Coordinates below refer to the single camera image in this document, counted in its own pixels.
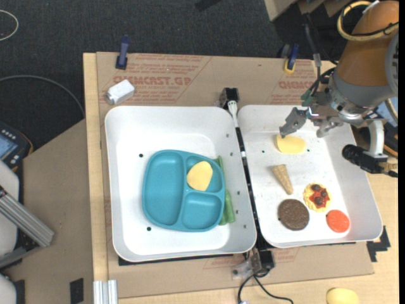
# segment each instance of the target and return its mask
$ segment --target wooden table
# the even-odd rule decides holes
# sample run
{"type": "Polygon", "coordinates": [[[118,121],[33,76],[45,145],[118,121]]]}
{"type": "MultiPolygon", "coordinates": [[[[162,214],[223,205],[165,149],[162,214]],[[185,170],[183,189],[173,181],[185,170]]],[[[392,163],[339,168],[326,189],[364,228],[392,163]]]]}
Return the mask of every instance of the wooden table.
{"type": "MultiPolygon", "coordinates": [[[[108,260],[103,198],[103,173],[100,149],[99,93],[97,58],[84,54],[84,85],[86,103],[87,145],[89,157],[90,212],[92,227],[93,273],[95,281],[107,281],[108,260]]],[[[397,179],[386,175],[369,175],[371,188],[390,240],[388,251],[377,253],[375,273],[356,277],[321,279],[267,285],[272,294],[293,299],[294,303],[325,303],[330,288],[350,288],[357,292],[361,303],[399,303],[399,242],[397,179]]],[[[153,303],[236,303],[237,288],[190,293],[164,294],[120,299],[120,304],[153,303]]],[[[244,288],[242,299],[250,304],[282,303],[270,299],[259,286],[244,288]]]]}

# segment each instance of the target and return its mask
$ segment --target white tray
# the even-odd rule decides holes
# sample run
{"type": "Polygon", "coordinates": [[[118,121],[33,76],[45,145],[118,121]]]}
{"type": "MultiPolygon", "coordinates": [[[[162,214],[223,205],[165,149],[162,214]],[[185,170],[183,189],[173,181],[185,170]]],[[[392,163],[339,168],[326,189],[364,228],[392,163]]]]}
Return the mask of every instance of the white tray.
{"type": "Polygon", "coordinates": [[[263,237],[278,248],[314,244],[368,241],[382,233],[382,221],[366,173],[342,157],[346,144],[356,144],[350,125],[316,137],[315,127],[307,121],[293,136],[306,141],[306,151],[298,155],[281,153],[275,142],[279,127],[292,106],[249,105],[238,112],[244,139],[252,189],[263,237]],[[271,172],[272,165],[286,164],[294,193],[288,195],[271,172]],[[301,231],[292,231],[278,220],[277,208],[282,200],[304,203],[303,191],[312,182],[324,185],[332,195],[330,207],[318,213],[309,209],[309,223],[301,231]],[[325,219],[329,210],[348,214],[351,227],[345,233],[332,231],[325,219]]]}
{"type": "Polygon", "coordinates": [[[113,244],[130,262],[243,253],[256,242],[256,226],[242,159],[228,112],[218,107],[119,106],[105,119],[113,244]],[[235,222],[206,232],[153,225],[142,211],[148,159],[162,149],[222,157],[235,222]]]}

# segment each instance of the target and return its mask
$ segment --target brown chocolate cookie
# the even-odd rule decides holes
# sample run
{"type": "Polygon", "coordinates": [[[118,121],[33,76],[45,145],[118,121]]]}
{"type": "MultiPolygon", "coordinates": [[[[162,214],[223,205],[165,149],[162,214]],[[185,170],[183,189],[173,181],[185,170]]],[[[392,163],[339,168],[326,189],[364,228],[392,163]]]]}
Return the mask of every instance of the brown chocolate cookie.
{"type": "Polygon", "coordinates": [[[278,206],[278,219],[286,228],[298,231],[308,225],[309,212],[299,200],[286,199],[278,206]]]}

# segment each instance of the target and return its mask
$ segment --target toy ice cream cone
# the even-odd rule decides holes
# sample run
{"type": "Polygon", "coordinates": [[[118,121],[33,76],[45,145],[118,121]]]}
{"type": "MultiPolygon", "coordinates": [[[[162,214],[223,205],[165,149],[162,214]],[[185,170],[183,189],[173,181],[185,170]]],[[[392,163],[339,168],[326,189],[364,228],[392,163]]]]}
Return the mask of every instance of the toy ice cream cone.
{"type": "Polygon", "coordinates": [[[291,195],[293,188],[287,172],[287,167],[285,165],[275,165],[274,167],[271,167],[271,171],[273,171],[278,181],[280,181],[287,194],[291,195]]]}

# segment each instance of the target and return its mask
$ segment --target yellow cable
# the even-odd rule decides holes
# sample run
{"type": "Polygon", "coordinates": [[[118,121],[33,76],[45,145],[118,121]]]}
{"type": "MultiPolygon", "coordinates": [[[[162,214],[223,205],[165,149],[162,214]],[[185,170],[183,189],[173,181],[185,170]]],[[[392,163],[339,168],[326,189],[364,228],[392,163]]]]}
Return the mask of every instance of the yellow cable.
{"type": "Polygon", "coordinates": [[[399,23],[393,25],[393,26],[389,26],[387,28],[383,28],[383,30],[381,32],[378,32],[376,34],[373,35],[350,35],[347,32],[344,31],[343,29],[343,17],[346,16],[346,14],[352,10],[355,7],[358,6],[369,6],[371,4],[371,2],[369,1],[356,1],[355,3],[349,4],[348,6],[346,6],[343,10],[342,13],[339,15],[338,19],[337,19],[337,30],[339,32],[339,34],[347,39],[348,41],[370,41],[372,39],[377,39],[379,37],[383,37],[385,35],[389,35],[391,34],[393,31],[397,30],[399,28],[399,23]]]}

